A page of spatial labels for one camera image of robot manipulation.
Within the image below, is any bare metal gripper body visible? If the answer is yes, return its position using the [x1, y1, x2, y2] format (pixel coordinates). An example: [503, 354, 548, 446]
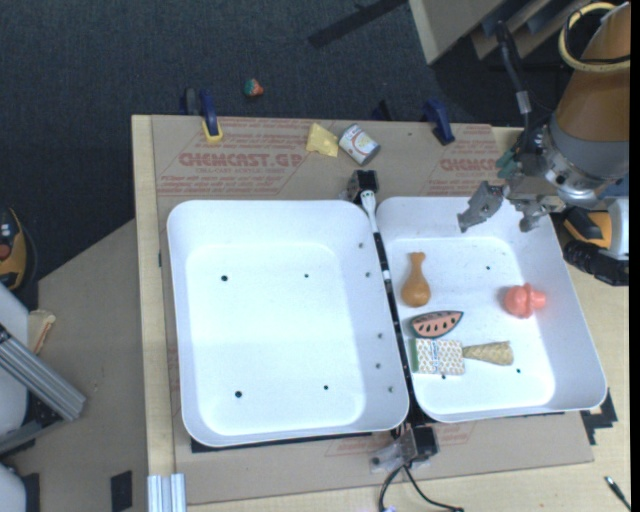
[503, 159, 609, 214]

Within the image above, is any salmon pink toy lump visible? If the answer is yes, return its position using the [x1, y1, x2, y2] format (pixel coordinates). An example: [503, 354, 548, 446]
[502, 282, 548, 320]

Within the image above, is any brown chicken drumstick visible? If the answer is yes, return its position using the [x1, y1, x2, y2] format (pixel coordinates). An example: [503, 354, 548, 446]
[400, 251, 433, 309]

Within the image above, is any thin black and white rod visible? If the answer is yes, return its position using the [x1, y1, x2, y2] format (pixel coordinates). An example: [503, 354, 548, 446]
[360, 190, 417, 427]

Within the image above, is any watermelon slice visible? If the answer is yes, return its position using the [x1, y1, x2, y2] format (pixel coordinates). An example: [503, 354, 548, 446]
[410, 310, 466, 339]

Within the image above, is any small white can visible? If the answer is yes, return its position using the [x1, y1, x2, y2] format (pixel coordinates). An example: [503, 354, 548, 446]
[338, 123, 382, 167]

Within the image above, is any tan ice cream cone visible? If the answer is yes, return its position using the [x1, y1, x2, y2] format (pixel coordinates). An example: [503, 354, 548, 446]
[461, 340, 516, 367]

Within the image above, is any white patterned packet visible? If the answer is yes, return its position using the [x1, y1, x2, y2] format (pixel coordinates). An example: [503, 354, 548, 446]
[409, 337, 467, 376]

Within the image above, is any yellow cheese wedge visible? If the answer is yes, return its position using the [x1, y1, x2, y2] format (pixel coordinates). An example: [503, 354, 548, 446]
[305, 122, 341, 160]

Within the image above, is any white plastic tray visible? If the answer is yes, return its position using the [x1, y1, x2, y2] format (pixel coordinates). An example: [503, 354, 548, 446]
[374, 195, 609, 424]
[165, 199, 411, 448]

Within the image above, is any brown cardboard board red print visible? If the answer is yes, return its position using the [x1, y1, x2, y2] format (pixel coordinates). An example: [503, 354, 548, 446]
[149, 115, 596, 506]

